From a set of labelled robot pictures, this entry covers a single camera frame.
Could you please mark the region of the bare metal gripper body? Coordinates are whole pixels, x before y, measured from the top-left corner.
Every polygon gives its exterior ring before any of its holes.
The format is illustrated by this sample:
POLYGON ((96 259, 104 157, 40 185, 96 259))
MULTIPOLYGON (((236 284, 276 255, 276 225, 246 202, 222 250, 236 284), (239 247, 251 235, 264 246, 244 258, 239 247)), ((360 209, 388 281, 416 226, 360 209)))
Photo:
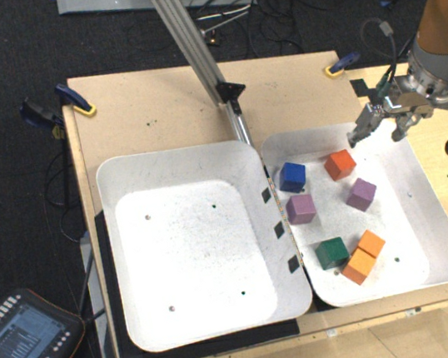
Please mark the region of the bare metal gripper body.
POLYGON ((383 78, 371 93, 371 102, 388 117, 430 117, 435 109, 448 111, 448 81, 429 72, 383 78))

